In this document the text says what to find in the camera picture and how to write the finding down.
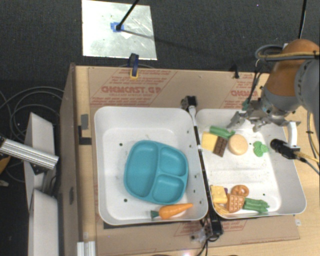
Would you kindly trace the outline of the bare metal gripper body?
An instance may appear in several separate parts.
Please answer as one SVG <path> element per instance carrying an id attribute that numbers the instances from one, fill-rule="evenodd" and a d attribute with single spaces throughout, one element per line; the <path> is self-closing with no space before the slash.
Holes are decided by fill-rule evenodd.
<path id="1" fill-rule="evenodd" d="M 251 124 L 256 119 L 263 119 L 266 125 L 275 124 L 279 127 L 285 127 L 289 123 L 286 120 L 289 112 L 280 110 L 267 99 L 252 100 L 248 104 L 246 113 Z"/>

